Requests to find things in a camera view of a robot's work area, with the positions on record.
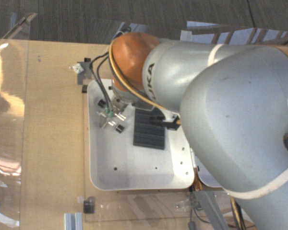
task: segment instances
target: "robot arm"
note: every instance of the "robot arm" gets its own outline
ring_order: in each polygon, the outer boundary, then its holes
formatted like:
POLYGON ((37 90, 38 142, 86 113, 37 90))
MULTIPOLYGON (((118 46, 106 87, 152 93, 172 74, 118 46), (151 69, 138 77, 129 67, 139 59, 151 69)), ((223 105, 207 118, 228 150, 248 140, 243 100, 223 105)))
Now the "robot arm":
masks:
POLYGON ((196 155, 261 230, 288 229, 287 50, 167 41, 142 66, 150 100, 180 113, 196 155))

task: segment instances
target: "white band on robot arm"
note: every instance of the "white band on robot arm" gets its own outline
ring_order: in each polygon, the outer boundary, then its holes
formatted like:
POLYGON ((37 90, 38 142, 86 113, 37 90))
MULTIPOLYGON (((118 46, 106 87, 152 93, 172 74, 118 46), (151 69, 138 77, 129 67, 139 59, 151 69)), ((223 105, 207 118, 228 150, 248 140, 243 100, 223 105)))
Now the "white band on robot arm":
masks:
POLYGON ((283 171, 277 178, 269 182, 267 185, 253 191, 238 193, 232 192, 224 188, 224 191, 227 192, 230 196, 240 199, 254 199, 265 196, 284 185, 288 181, 288 169, 283 171))
POLYGON ((210 52, 208 57, 208 66, 211 66, 215 63, 216 52, 223 46, 224 44, 217 44, 210 52))

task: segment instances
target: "gray carpet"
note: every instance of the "gray carpet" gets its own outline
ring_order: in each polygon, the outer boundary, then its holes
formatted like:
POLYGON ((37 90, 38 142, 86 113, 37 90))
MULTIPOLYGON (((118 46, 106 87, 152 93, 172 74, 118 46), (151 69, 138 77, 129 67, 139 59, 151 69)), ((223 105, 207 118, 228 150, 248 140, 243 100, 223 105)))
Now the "gray carpet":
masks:
POLYGON ((288 31, 288 0, 0 0, 0 37, 27 12, 30 39, 45 41, 108 43, 122 22, 171 39, 187 20, 288 31))

